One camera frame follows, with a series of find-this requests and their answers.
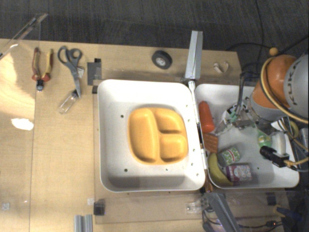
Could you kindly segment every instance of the banana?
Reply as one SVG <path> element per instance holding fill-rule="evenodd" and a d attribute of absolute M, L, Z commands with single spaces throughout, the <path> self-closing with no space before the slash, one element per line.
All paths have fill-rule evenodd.
<path fill-rule="evenodd" d="M 233 185 L 233 182 L 229 181 L 227 177 L 221 172 L 218 166 L 217 155 L 214 153 L 211 153 L 208 156 L 208 171 L 215 185 L 220 187 L 228 187 Z"/>

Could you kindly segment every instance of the wooden tabletop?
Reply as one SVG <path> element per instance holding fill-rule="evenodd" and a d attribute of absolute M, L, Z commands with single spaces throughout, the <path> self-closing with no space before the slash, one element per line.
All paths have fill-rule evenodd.
<path fill-rule="evenodd" d="M 7 40 L 0 40 L 0 49 Z M 93 213 L 95 199 L 94 107 L 92 86 L 87 74 L 81 79 L 82 98 L 65 115 L 57 108 L 75 87 L 71 73 L 57 59 L 58 49 L 66 45 L 83 52 L 80 65 L 100 58 L 102 68 L 182 76 L 187 49 L 162 49 L 173 64 L 161 70 L 151 62 L 159 48 L 23 41 L 0 60 L 0 201 L 10 203 L 0 211 L 0 230 L 71 232 L 74 216 Z M 42 92 L 31 79 L 33 50 L 41 50 L 40 66 L 46 67 L 46 55 L 53 49 L 51 80 Z M 230 69 L 219 74 L 218 62 Z M 237 84 L 240 65 L 234 52 L 203 51 L 202 79 Z M 25 118 L 32 130 L 17 129 L 12 119 Z M 94 231 L 105 232 L 202 232 L 201 219 L 96 224 Z"/>

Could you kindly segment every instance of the pliers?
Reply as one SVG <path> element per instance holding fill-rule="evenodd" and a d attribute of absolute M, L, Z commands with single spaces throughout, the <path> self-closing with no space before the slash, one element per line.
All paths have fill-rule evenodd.
<path fill-rule="evenodd" d="M 39 48 L 36 47 L 34 49 L 33 60 L 32 60 L 32 71 L 33 71 L 32 79 L 37 82 L 38 91 L 42 91 L 44 87 L 44 82 L 48 82 L 50 80 L 50 72 L 52 71 L 53 67 L 54 52 L 52 49 L 50 49 L 49 53 L 47 54 L 47 67 L 43 76 L 41 76 L 39 69 L 40 54 L 41 52 Z"/>

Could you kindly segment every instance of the black floor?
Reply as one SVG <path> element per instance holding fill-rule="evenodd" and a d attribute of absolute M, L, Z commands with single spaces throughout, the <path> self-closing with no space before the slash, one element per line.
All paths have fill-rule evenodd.
<path fill-rule="evenodd" d="M 282 50 L 308 34 L 309 0 L 257 0 L 264 44 Z M 191 30 L 204 49 L 261 43 L 255 0 L 0 0 L 0 38 L 11 38 L 33 15 L 48 13 L 42 40 L 188 48 Z M 296 57 L 308 39 L 288 51 Z M 244 65 L 259 47 L 234 48 Z M 266 59 L 263 49 L 261 60 Z"/>

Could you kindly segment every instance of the scissors handle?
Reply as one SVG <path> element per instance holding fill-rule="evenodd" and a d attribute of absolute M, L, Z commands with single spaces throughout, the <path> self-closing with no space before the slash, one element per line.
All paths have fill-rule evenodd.
<path fill-rule="evenodd" d="M 64 61 L 60 54 L 62 51 L 65 51 L 65 58 L 66 61 Z M 81 59 L 82 57 L 82 52 L 80 49 L 74 48 L 71 50 L 68 50 L 66 46 L 62 46 L 60 47 L 59 51 L 58 51 L 58 59 L 61 63 L 63 63 L 64 65 L 67 65 L 68 63 L 71 63 L 74 67 L 77 68 L 78 65 L 78 61 Z"/>

